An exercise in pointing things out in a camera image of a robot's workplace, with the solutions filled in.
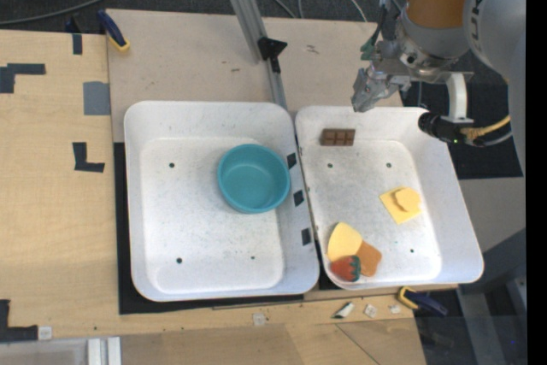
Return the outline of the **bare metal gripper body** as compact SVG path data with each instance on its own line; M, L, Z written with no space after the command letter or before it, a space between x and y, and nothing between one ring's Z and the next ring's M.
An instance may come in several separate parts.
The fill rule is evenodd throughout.
M377 79L404 77L422 82L442 82L450 76L454 57L436 56L412 40L386 40L375 45L368 71Z

